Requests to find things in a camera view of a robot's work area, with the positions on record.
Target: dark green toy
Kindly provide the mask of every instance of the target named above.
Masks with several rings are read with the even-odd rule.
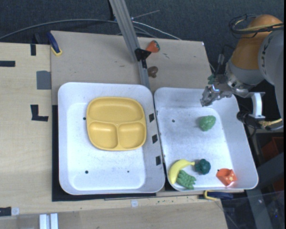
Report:
[[[211,164],[209,161],[206,161],[204,158],[199,162],[196,162],[194,165],[195,171],[201,172],[202,174],[208,174],[211,169]]]
[[[204,116],[199,121],[200,129],[203,130],[204,132],[208,131],[215,125],[215,122],[216,122],[215,116],[213,115]]]
[[[196,178],[187,174],[184,170],[180,170],[178,177],[177,177],[177,183],[183,187],[186,187],[187,189],[193,190],[193,184],[195,184]]]

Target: yellow plate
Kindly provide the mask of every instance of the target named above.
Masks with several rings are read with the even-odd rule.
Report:
[[[132,150],[146,141],[146,120],[139,102],[125,97],[93,99],[86,113],[92,144],[102,150]]]

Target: toy banana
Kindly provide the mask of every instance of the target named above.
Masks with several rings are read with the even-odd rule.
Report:
[[[195,162],[190,162],[187,161],[186,159],[179,159],[178,161],[176,161],[175,163],[173,163],[173,165],[171,166],[171,168],[168,171],[168,179],[170,181],[171,184],[175,184],[179,171],[189,165],[195,165]]]

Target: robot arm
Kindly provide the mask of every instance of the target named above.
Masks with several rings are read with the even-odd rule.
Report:
[[[226,64],[225,73],[213,74],[208,78],[211,86],[205,88],[203,97],[200,100],[201,105],[211,105],[213,101],[224,97],[231,97],[232,94],[243,98],[251,97],[255,108],[251,117],[263,119],[265,117],[261,116],[261,110],[256,109],[261,109],[261,99],[260,97],[256,97],[257,93],[251,93],[249,90],[266,79],[275,87],[277,105],[283,120],[283,23],[271,15],[254,17],[255,19],[251,21],[247,28],[239,30],[243,35],[232,57]],[[231,28],[234,28],[241,20],[234,21]]]

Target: table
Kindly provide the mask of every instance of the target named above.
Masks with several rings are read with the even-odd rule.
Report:
[[[0,61],[15,61],[15,67],[0,67],[0,208],[18,208],[20,215],[72,211],[100,213],[103,209],[128,211],[133,198],[51,200],[52,105],[57,104],[59,86],[68,81],[139,83],[136,63],[130,61],[123,37],[63,31],[52,31],[52,34],[63,51],[60,57],[54,56],[49,45],[0,42]],[[142,48],[150,41],[150,38],[139,38]],[[152,92],[162,86],[204,88],[207,85],[211,72],[202,42],[157,41],[160,52],[147,58],[148,66],[159,69],[157,77],[150,78]],[[51,72],[51,89],[38,86],[40,72]],[[48,121],[31,120],[31,105],[35,104],[38,115],[48,116]],[[226,228],[220,206],[198,199],[197,194],[201,192],[181,194],[163,189],[154,198],[136,198],[136,209],[147,213],[151,207],[149,216],[152,216],[153,211],[165,213],[167,210],[178,214],[181,207],[193,208],[212,213],[217,220],[216,227]],[[197,220],[210,223],[199,215]]]

